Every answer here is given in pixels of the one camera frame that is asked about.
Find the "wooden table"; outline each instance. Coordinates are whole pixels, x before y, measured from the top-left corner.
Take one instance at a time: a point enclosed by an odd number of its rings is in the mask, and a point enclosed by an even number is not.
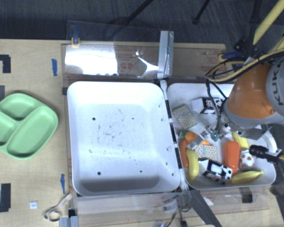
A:
[[[65,177],[65,191],[69,191],[68,162],[65,132],[64,99],[62,95],[62,51],[67,41],[0,40],[0,54],[11,57],[11,73],[2,73],[0,85],[5,96],[14,92],[27,93],[50,106],[58,115],[59,125],[48,144],[30,160],[15,160],[0,152],[0,185],[11,183],[11,208],[0,213],[0,227],[58,226],[44,218],[44,212],[65,196],[60,183]],[[57,76],[53,75],[52,59],[57,60]],[[275,196],[266,192],[268,209],[218,214],[223,226],[284,226]],[[30,201],[38,201],[37,209],[30,209]],[[68,206],[62,209],[67,215]],[[189,226],[204,225],[199,217],[186,219]],[[152,226],[154,222],[120,225],[124,227]],[[171,227],[179,226],[174,221]]]

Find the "white container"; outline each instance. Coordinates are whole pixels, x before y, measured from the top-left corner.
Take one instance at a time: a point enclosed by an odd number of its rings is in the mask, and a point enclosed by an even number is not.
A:
[[[219,85],[219,88],[222,92],[228,96],[231,92],[233,85],[232,84],[222,84]],[[211,95],[212,97],[222,98],[219,91],[211,85]],[[177,108],[180,105],[186,105],[190,112],[192,112],[194,118],[198,122],[197,125],[191,127],[189,130],[195,132],[196,134],[201,133],[205,130],[206,126],[213,127],[213,122],[216,120],[215,114],[200,114],[192,108],[192,100],[196,100],[201,97],[208,97],[207,88],[205,84],[202,83],[175,83],[168,87],[167,90],[169,104],[171,110]],[[176,133],[181,130],[181,127],[177,123],[176,119],[173,116],[174,127]],[[225,142],[233,140],[231,132],[228,133],[224,138],[218,142],[214,142],[210,137],[206,139],[208,142],[212,143],[214,146],[217,146],[218,149],[218,162],[222,164],[223,159],[223,147]],[[258,140],[248,139],[248,144],[252,145],[261,145],[270,150],[271,145],[274,145],[274,139],[269,132],[267,132],[262,138]],[[199,174],[193,181],[193,184],[189,184],[191,187],[199,190],[210,190],[210,189],[227,189],[227,188],[238,188],[238,187],[252,187],[252,186],[264,186],[271,185],[276,178],[276,172],[274,164],[267,162],[266,159],[255,158],[255,166],[262,169],[264,174],[255,179],[254,181],[247,183],[245,185],[222,185],[220,183],[214,182],[213,180],[206,178]],[[189,179],[188,168],[185,168],[186,179]]]
[[[228,95],[232,85],[220,85]],[[212,87],[213,97],[220,97]],[[170,108],[185,104],[193,112],[191,101],[207,97],[205,84],[176,83],[168,87]],[[67,92],[72,176],[75,190],[82,196],[171,192],[180,185],[178,160],[173,145],[167,107],[160,87],[152,83],[75,82]],[[215,120],[214,114],[193,112],[200,133]],[[180,127],[173,119],[175,131]],[[219,142],[218,161],[223,162]],[[264,139],[251,142],[266,146]],[[265,159],[255,159],[264,174],[248,185],[270,185],[275,168]],[[216,183],[202,175],[195,189],[237,188]]]

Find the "blue tape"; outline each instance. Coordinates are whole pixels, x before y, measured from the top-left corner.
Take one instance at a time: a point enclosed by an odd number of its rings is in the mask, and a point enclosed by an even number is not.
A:
[[[58,67],[57,67],[57,60],[56,59],[52,59],[52,69],[53,69],[53,76],[56,77],[57,71],[58,71]]]
[[[64,179],[64,174],[61,174],[60,182],[61,182],[61,187],[62,187],[63,194],[65,194],[65,179]]]

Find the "black tripod leg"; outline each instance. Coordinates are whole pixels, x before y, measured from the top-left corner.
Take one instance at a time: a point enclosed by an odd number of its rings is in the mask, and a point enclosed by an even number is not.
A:
[[[198,190],[189,191],[190,194],[190,206],[199,215],[199,217],[207,225],[214,225],[215,227],[222,227],[217,217],[214,215],[210,207],[205,202],[204,198]]]
[[[261,4],[262,0],[255,0],[254,3],[254,8],[252,11],[252,16],[250,19],[250,31],[247,40],[245,41],[245,50],[246,50],[246,56],[253,56],[253,50],[254,50],[254,45],[253,45],[253,40],[254,36],[256,33],[256,29],[258,26],[258,23],[260,22],[260,10],[261,10]]]
[[[109,24],[123,25],[127,26],[131,21],[133,21],[148,5],[150,5],[154,0],[145,0],[130,16],[116,18],[109,22]]]
[[[127,26],[131,21],[133,21],[148,5],[151,4],[154,0],[145,0],[130,16],[128,17],[119,17],[112,21],[110,21],[109,25],[120,25],[120,27],[116,28],[115,31],[111,33],[111,35],[107,36],[106,30],[103,31],[102,40],[103,41],[111,41],[114,36],[116,36],[124,27]]]
[[[204,10],[206,9],[207,5],[209,4],[210,0],[205,0],[203,6],[201,7],[198,15],[193,19],[193,24],[196,25],[199,23],[199,19],[202,16]]]

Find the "yellow banana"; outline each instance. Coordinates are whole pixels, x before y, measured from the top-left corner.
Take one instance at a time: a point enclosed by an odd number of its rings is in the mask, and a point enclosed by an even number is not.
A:
[[[191,181],[193,181],[199,173],[198,157],[197,157],[194,150],[191,150],[191,149],[188,149],[188,148],[186,149],[186,156],[187,156],[188,161],[189,161],[189,167],[188,167],[189,177],[190,177]]]
[[[229,183],[233,185],[245,184],[256,179],[258,176],[260,176],[263,173],[264,173],[263,170],[238,173],[231,177]]]

